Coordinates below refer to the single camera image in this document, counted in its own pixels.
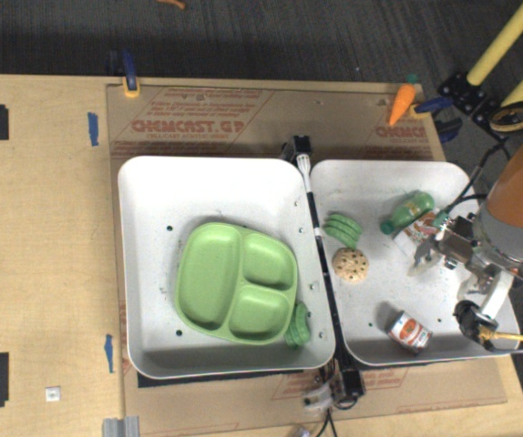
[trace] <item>toy can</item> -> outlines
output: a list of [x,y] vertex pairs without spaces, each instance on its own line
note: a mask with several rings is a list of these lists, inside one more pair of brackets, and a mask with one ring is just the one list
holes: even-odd
[[432,338],[432,331],[426,329],[404,310],[397,315],[387,334],[414,354],[425,349]]

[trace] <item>green plate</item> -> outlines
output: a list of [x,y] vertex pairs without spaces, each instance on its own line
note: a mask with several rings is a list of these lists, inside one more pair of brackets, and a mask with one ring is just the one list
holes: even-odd
[[226,223],[193,230],[177,277],[177,313],[193,329],[225,340],[267,344],[287,330],[298,285],[285,244]]

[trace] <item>orange carrot toy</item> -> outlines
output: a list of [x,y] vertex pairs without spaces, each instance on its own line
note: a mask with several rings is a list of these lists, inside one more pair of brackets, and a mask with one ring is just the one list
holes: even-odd
[[415,87],[413,84],[403,84],[399,87],[393,108],[391,109],[391,116],[389,117],[389,126],[392,127],[399,118],[407,111],[415,99]]

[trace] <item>black cable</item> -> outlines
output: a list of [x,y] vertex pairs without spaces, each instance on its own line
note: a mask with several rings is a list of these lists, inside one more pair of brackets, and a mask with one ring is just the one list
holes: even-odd
[[330,410],[328,411],[328,421],[331,422],[331,429],[333,430],[334,437],[338,437],[338,435],[336,434],[336,429],[334,428],[333,416]]
[[464,196],[462,198],[457,198],[454,202],[452,202],[452,204],[450,204],[450,212],[452,210],[454,210],[454,208],[456,208],[456,206],[459,206],[460,204],[462,204],[463,202],[466,202],[467,200],[471,200],[471,199],[479,199],[479,200],[484,200],[486,199],[488,196],[488,194],[484,194],[484,193],[476,193],[476,194],[469,194],[468,196]]
[[456,199],[454,199],[452,201],[451,204],[448,204],[444,208],[444,212],[446,214],[449,214],[455,206],[457,206],[460,202],[463,202],[461,199],[468,198],[468,196],[465,196],[465,194],[472,188],[472,186],[474,185],[474,183],[476,182],[476,180],[480,176],[480,173],[482,172],[482,169],[486,165],[486,163],[487,163],[488,159],[490,158],[490,156],[492,156],[493,154],[498,152],[500,149],[502,149],[505,152],[505,154],[507,155],[507,158],[510,158],[510,155],[509,155],[508,151],[505,148],[505,142],[506,142],[506,139],[503,139],[502,141],[498,142],[495,146],[491,147],[489,150],[487,150],[484,153],[484,155],[482,156],[482,158],[478,162],[478,165],[473,170],[472,175],[470,176],[470,180],[468,181],[468,183],[466,184],[464,189],[462,189],[460,194],[457,196]]
[[318,431],[318,433],[316,434],[316,437],[320,437],[321,435],[324,434],[324,431],[326,430],[326,426],[328,425],[328,423],[330,421],[330,416],[331,416],[331,411],[326,410],[326,418],[324,418],[323,427],[320,428],[320,431]]
[[355,398],[354,400],[351,401],[351,404],[348,404],[346,406],[341,404],[341,403],[343,403],[343,401],[339,401],[338,403],[334,404],[334,407],[338,410],[346,411],[346,410],[350,410],[351,408],[353,408],[358,401],[359,401],[359,399]]

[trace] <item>cardboard surface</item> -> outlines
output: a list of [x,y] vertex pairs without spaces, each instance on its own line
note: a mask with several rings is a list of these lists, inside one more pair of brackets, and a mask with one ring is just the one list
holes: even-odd
[[[441,160],[430,118],[386,124],[395,85],[354,85],[355,92],[143,86],[137,99],[108,87],[114,216],[119,222],[117,173],[138,155],[277,157],[293,135],[308,135],[313,163],[326,158]],[[318,371],[256,379],[139,388],[126,351],[126,297],[121,237],[116,227],[120,329],[126,412],[140,416],[143,435],[236,432],[318,422],[302,394],[317,387]],[[351,420],[504,403],[492,360],[365,371],[366,395],[335,419]]]
[[[507,401],[493,360],[433,364],[363,373],[366,394],[339,420],[477,407]],[[302,394],[315,389],[318,371],[266,378],[212,381],[138,389],[125,375],[126,411],[139,415],[143,435],[181,436],[272,426],[312,427],[323,419],[303,409]]]
[[[141,413],[142,435],[159,435],[166,430],[150,434],[149,429],[157,429],[159,423],[150,424],[150,417],[175,419],[170,411],[174,400],[160,401],[161,388],[135,394],[134,382],[128,382],[135,374],[120,355],[125,342],[120,342],[118,334],[115,216],[110,186],[113,164],[108,148],[106,95],[107,86],[113,82],[114,78],[108,77],[0,76],[0,104],[10,110],[10,140],[0,141],[0,352],[8,352],[10,360],[9,400],[0,408],[0,436],[100,436],[103,419],[122,418],[134,411]],[[331,92],[361,88],[356,83],[186,79],[141,82],[143,86]],[[88,112],[98,116],[98,146],[90,141]],[[113,336],[114,373],[109,371],[104,348],[108,334]],[[343,420],[337,423],[339,435],[523,435],[523,394],[512,361],[505,358],[497,364],[498,369],[492,361],[487,362],[483,366],[492,372],[482,371],[492,378],[494,371],[498,372],[505,386],[506,403],[477,407],[467,401],[464,405],[471,408]],[[484,372],[479,374],[474,362],[445,367],[448,376],[450,368],[462,368],[463,374],[475,379],[478,386],[486,383],[481,377]],[[128,383],[126,399],[124,378]],[[440,374],[433,387],[445,378],[444,373]],[[290,386],[289,380],[278,379],[282,378],[268,381],[263,393],[271,391],[272,397],[278,391],[279,396],[290,397],[306,383],[302,379],[295,385],[300,378],[294,378]],[[382,377],[379,383],[382,380],[393,381],[395,377]],[[47,401],[46,388],[56,386],[61,388],[61,399]],[[487,386],[499,390],[492,380]],[[175,426],[184,428],[185,434],[203,432],[205,417],[204,427],[209,426],[205,432],[229,430],[227,424],[237,422],[234,417],[220,415],[214,421],[210,415],[227,410],[223,401],[239,406],[248,399],[240,393],[225,393],[224,387],[229,385],[223,385],[220,391],[202,393],[199,385],[179,386],[180,395],[189,397],[183,400],[189,400],[186,407],[191,408],[191,413],[185,415],[191,417],[185,422],[176,421]],[[210,410],[199,409],[192,402],[198,403],[195,397],[200,395],[218,400]],[[477,396],[492,400],[497,395]],[[134,403],[141,402],[142,409],[134,408]],[[293,396],[270,402],[299,405],[299,399]],[[416,411],[427,409],[424,401],[413,404],[420,406]],[[256,402],[248,412],[267,415],[266,426],[282,420],[273,419],[279,415],[266,412],[263,403]],[[249,425],[262,424],[250,421]],[[292,426],[250,428],[235,432],[235,436],[285,437],[291,436],[292,430]]]
[[110,86],[110,152],[112,158],[277,157],[291,136],[306,135],[314,161],[441,159],[430,116],[404,116],[388,126],[396,89],[386,84],[355,84],[349,92],[143,86],[140,96],[130,99],[120,86]]

